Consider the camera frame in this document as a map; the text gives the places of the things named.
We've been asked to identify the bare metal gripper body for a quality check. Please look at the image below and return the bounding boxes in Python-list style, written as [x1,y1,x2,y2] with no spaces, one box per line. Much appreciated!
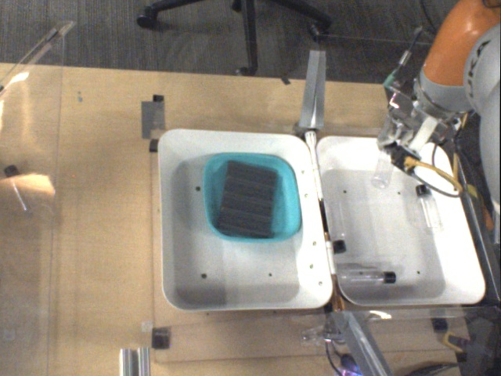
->
[384,86,428,135]

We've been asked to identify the clear plastic bottle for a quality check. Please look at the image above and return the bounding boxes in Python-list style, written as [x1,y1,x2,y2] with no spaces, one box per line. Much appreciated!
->
[415,184,444,231]
[370,146,393,190]
[330,196,348,255]
[336,262,398,286]

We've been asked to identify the white plastic tray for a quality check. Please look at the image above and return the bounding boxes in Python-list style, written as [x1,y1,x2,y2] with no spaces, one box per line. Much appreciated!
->
[315,135,487,307]
[157,128,334,313]

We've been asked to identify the teal plastic bowl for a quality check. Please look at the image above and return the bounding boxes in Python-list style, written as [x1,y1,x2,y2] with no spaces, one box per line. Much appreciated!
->
[201,151,303,244]

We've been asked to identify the black ribbed block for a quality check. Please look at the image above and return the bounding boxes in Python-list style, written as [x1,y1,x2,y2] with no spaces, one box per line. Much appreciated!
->
[215,159,280,240]

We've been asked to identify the black office chair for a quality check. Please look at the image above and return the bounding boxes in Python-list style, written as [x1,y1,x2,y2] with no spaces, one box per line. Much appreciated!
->
[135,0,334,78]

